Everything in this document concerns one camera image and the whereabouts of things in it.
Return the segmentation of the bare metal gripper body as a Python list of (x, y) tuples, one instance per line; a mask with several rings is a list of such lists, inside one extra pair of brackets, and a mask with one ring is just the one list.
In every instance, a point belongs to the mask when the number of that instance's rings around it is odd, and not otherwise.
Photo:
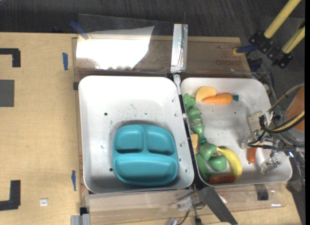
[(288, 153), (292, 150), (292, 147), (278, 137), (265, 135), (263, 137), (263, 149), (266, 150), (270, 156), (275, 156), (280, 152)]

